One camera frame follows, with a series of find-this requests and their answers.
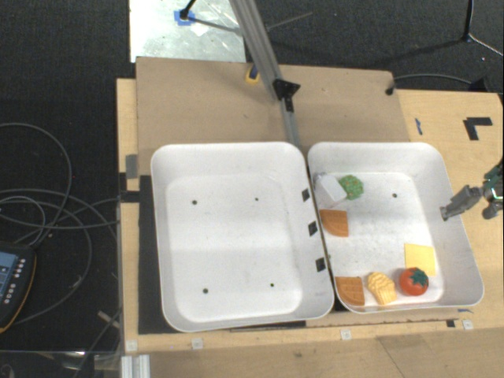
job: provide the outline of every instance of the black fabric backdrop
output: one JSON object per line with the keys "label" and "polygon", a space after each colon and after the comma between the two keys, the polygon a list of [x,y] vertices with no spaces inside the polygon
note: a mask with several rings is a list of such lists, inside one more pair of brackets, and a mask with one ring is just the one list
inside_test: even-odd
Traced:
{"label": "black fabric backdrop", "polygon": [[[271,30],[279,62],[388,69],[396,76],[486,76],[490,89],[502,91],[502,58],[459,42],[467,1],[257,0],[266,24],[313,11]],[[472,23],[477,38],[501,51],[503,6],[504,0],[476,0]],[[0,123],[28,122],[53,133],[72,159],[72,194],[87,202],[119,191],[115,79],[135,75],[128,45],[128,0],[0,0]],[[439,79],[404,80],[399,86],[467,89]],[[65,163],[50,140],[4,129],[0,146],[0,190],[64,190]],[[115,217],[114,204],[101,209],[108,219]],[[84,221],[98,222],[91,216]],[[0,222],[0,240],[19,232]],[[118,307],[118,284],[113,239],[105,229],[91,235],[93,264],[83,286],[60,308],[0,335],[0,350],[78,350],[93,342],[104,326],[97,312],[113,315]],[[39,250],[36,280],[20,317],[68,292],[86,256],[82,232],[53,234]],[[110,329],[97,350],[108,350],[116,339]]]}

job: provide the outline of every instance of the toy tomato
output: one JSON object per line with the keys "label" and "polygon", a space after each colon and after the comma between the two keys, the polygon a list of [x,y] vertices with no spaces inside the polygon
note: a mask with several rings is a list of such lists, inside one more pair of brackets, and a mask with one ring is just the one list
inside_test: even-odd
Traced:
{"label": "toy tomato", "polygon": [[422,295],[428,289],[428,277],[419,268],[409,268],[401,273],[399,285],[408,295]]}

